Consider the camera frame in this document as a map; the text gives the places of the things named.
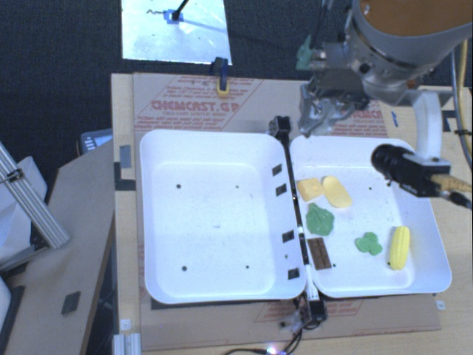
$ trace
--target cardboard sheet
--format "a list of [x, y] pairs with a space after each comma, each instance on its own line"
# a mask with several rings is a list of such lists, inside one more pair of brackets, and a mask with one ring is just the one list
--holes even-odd
[[[276, 115], [292, 118], [291, 137], [300, 135], [299, 86], [303, 81], [231, 78], [231, 92], [217, 95], [216, 78], [190, 75], [135, 74], [135, 162], [140, 180], [140, 139], [149, 130], [191, 129], [228, 132], [266, 132]], [[375, 102], [338, 123], [333, 134], [386, 137], [380, 106]], [[137, 196], [140, 196], [137, 183]], [[230, 302], [173, 306], [154, 302], [143, 281], [143, 218], [137, 199], [137, 234], [140, 268], [140, 332], [144, 351], [237, 345], [289, 340], [281, 328], [294, 311], [292, 301]], [[432, 295], [331, 300], [329, 319], [304, 338], [349, 337], [440, 329]]]

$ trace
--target white plastic container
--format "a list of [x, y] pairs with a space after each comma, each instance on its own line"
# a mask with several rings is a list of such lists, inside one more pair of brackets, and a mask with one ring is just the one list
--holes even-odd
[[[279, 300], [302, 292], [296, 216], [276, 139], [155, 130], [142, 139], [140, 160], [153, 298]], [[293, 239], [284, 241], [286, 233]]]
[[[316, 203], [335, 216], [334, 229], [324, 237], [332, 268], [315, 270], [318, 290], [330, 297], [363, 297], [390, 294], [438, 293], [452, 281], [443, 243], [428, 198], [411, 195], [387, 180], [371, 165], [372, 151], [383, 143], [410, 146], [387, 138], [296, 138], [290, 152], [296, 180], [337, 177], [353, 199], [352, 206], [338, 209], [324, 196], [308, 203], [299, 197], [305, 224], [308, 204]], [[397, 226], [410, 229], [407, 263], [400, 271], [389, 265], [391, 239]], [[383, 251], [372, 256], [355, 247], [355, 239], [371, 231]], [[305, 229], [306, 239], [318, 237]]]
[[[333, 267], [312, 270], [331, 297], [434, 293], [448, 288], [451, 271], [428, 199], [386, 186], [371, 166], [381, 143], [371, 138], [296, 138], [296, 180], [336, 176], [353, 198], [345, 209], [324, 197], [335, 215], [325, 237]], [[155, 130], [140, 143], [145, 234], [145, 281], [153, 298], [177, 304], [280, 300], [306, 283], [284, 149], [269, 135]], [[307, 203], [299, 199], [305, 224]], [[411, 228], [403, 271], [388, 265], [398, 225]], [[355, 239], [373, 231], [383, 251], [362, 254]], [[316, 237], [305, 230], [306, 238]]]

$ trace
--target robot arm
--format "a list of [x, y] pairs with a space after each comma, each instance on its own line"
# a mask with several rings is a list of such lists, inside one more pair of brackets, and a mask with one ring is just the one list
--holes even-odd
[[440, 96], [418, 89], [418, 78], [472, 36], [472, 6], [473, 0], [353, 0], [342, 42], [314, 50], [308, 38], [298, 52], [298, 68], [313, 72], [301, 87], [300, 131], [324, 134], [372, 98], [411, 105], [415, 154], [377, 149], [373, 165], [414, 195], [438, 196], [430, 178], [450, 169], [440, 159]]

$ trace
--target yellow toy corn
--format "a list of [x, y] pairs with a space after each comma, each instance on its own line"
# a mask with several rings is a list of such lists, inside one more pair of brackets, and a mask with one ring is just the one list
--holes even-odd
[[407, 253], [411, 234], [406, 226], [398, 226], [394, 232], [389, 254], [389, 264], [392, 269], [401, 270], [406, 265]]

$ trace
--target black carpet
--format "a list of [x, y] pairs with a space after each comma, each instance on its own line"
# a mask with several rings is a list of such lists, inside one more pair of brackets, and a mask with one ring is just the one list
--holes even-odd
[[[336, 0], [319, 38], [336, 40], [350, 1]], [[313, 31], [316, 7], [317, 0], [225, 0], [231, 75], [309, 78], [295, 71], [295, 54]], [[76, 157], [81, 133], [111, 126], [112, 73], [208, 73], [193, 64], [123, 60], [120, 21], [120, 0], [0, 0], [0, 141], [16, 160], [32, 155], [49, 186]], [[471, 56], [468, 70], [471, 86]], [[449, 82], [446, 62], [425, 78]]]

